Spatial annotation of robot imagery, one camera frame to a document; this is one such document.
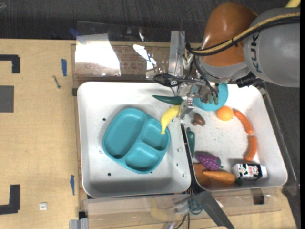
dark background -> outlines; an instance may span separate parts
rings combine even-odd
[[[0,38],[74,40],[69,28],[77,28],[77,21],[180,30],[182,20],[199,20],[192,26],[200,33],[188,39],[200,42],[211,12],[227,1],[242,3],[261,14],[284,7],[289,0],[0,0],[7,5],[0,12]],[[284,141],[281,149],[290,174],[283,193],[300,228],[300,89],[267,84],[267,90],[278,120],[273,125],[280,130],[278,141]]]

banana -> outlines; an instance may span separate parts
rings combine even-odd
[[[161,134],[165,134],[166,127],[168,126],[170,121],[178,115],[179,109],[180,109],[180,105],[175,105],[174,107],[171,107],[164,112],[160,120],[162,127]]]

yellow cable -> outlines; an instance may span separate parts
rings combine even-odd
[[[301,3],[301,0],[290,0],[287,5],[286,8],[295,8],[297,6],[299,6]]]
[[[245,34],[254,31],[259,26],[262,26],[262,25],[265,25],[265,24],[277,21],[279,19],[287,19],[287,18],[293,18],[293,17],[299,17],[299,16],[301,16],[300,12],[287,13],[287,14],[282,14],[282,15],[277,15],[277,16],[271,17],[269,19],[266,19],[264,21],[261,21],[261,22],[257,23],[256,25],[250,27],[249,29],[245,30],[244,32],[240,33],[239,35],[233,37],[232,39],[230,39],[230,40],[228,40],[228,41],[226,41],[226,42],[224,42],[224,43],[222,43],[222,44],[220,44],[218,46],[212,47],[210,49],[192,50],[192,52],[204,54],[204,53],[210,53],[210,52],[214,52],[214,51],[220,50],[220,49],[224,48],[225,46],[231,44],[232,42],[240,39]]]

table top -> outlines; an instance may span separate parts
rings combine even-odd
[[[0,205],[9,203],[10,185],[20,185],[20,209],[0,215],[4,228],[64,229],[69,228],[70,219],[78,219],[84,192],[78,183],[81,174],[72,95],[71,49],[75,43],[0,39],[1,54],[20,57],[20,73],[11,72],[10,61],[0,61],[0,85],[14,86],[13,113],[0,113]],[[67,76],[62,71],[62,60],[67,62]],[[235,228],[296,228],[281,187],[273,189],[272,195],[277,199],[276,208],[264,211],[256,205],[259,208],[255,213],[232,212],[228,218]],[[47,210],[40,210],[44,202]],[[190,223],[193,229],[215,226],[210,218]]]

orange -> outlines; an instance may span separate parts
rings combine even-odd
[[[217,111],[217,117],[223,121],[229,121],[233,118],[233,109],[228,106],[222,106]]]

